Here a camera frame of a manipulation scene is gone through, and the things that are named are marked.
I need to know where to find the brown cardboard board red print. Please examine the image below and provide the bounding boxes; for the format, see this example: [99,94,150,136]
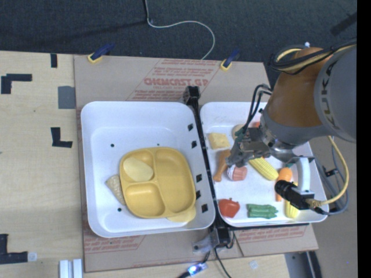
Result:
[74,55,319,273]

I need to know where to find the black cylinder on white bracket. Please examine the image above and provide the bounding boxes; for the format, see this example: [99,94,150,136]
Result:
[274,156,315,211]

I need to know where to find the orange carrot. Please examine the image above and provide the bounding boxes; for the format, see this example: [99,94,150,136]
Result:
[275,167,293,202]

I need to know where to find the pale yellow potato slice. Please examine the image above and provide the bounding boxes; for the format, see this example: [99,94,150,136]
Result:
[122,156,154,182]

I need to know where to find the beige textured wedge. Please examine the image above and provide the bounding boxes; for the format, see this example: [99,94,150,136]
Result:
[104,174,127,206]

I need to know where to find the yellow divided plate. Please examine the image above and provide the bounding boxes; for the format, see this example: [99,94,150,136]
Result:
[119,147,197,219]

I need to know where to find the small yellow corn cob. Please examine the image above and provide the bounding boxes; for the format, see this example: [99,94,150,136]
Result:
[285,199,301,219]

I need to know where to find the red tomato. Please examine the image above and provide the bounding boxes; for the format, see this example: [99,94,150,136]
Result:
[218,197,241,218]

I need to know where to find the black block with wires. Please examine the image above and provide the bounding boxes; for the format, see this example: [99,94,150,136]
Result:
[184,86,201,105]
[209,225,233,248]

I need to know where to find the white plastic tray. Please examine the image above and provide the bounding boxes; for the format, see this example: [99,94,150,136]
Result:
[80,101,216,239]
[199,101,329,228]

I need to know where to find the green asparagus bundle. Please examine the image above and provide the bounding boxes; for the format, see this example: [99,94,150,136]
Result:
[246,203,279,220]

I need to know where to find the yellow cheese wedge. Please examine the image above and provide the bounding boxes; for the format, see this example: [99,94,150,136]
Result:
[208,132,231,151]

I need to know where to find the beige round biscuit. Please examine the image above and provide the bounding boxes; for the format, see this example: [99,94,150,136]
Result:
[231,124,246,140]

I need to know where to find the pink cupcake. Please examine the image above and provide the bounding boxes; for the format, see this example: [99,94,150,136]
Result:
[226,165,248,181]

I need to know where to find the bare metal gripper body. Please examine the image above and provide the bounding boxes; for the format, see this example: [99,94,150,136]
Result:
[238,127,294,162]

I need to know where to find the orange chicken drumstick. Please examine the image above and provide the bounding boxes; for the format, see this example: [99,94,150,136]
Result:
[213,149,232,182]

